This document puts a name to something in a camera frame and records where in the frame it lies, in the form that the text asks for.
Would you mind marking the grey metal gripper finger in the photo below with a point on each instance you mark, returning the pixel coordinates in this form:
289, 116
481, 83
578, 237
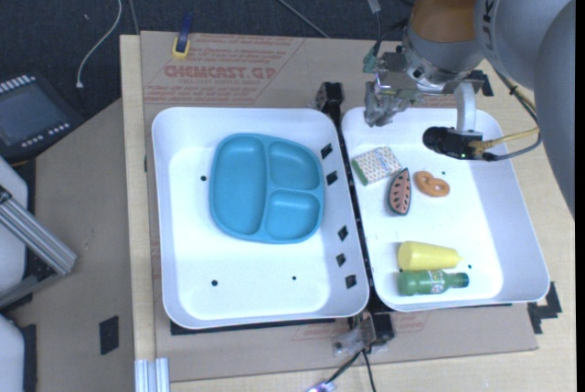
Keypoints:
371, 112
387, 111

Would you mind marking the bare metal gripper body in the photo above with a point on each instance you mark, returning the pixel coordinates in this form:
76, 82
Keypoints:
398, 77

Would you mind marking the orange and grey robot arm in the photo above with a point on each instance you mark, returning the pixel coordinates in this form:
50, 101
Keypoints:
516, 15

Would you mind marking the white patterned carton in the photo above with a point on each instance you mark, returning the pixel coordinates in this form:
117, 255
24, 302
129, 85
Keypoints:
375, 165

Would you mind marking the watermelon slice toy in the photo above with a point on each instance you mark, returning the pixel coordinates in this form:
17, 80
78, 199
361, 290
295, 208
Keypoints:
400, 194

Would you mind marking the orange pretzel toy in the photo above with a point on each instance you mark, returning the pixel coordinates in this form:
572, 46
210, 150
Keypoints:
432, 184

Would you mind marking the blue divided plate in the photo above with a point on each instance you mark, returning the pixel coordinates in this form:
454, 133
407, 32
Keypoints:
266, 188

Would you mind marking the yellow squeeze bottle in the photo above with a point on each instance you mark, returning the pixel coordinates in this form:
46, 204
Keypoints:
422, 256

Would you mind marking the white plastic tray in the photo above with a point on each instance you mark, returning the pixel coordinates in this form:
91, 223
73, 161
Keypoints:
493, 216
183, 216

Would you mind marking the brown cardboard board red print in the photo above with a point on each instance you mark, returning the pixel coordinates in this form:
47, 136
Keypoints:
219, 70

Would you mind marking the green bottle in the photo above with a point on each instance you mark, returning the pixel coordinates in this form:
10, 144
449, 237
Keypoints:
422, 282

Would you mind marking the black cylinder on white bracket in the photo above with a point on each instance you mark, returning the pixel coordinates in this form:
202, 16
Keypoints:
450, 141

